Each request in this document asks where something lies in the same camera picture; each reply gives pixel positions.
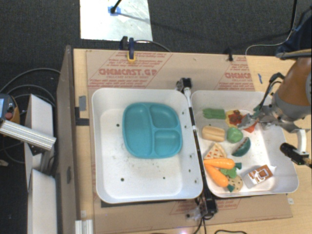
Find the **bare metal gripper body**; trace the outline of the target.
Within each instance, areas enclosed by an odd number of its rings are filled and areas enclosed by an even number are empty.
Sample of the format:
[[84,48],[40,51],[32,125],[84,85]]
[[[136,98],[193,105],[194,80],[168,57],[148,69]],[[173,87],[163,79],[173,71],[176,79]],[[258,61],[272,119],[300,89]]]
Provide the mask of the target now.
[[251,119],[261,125],[281,125],[285,123],[282,116],[280,110],[272,104],[259,104],[253,109]]

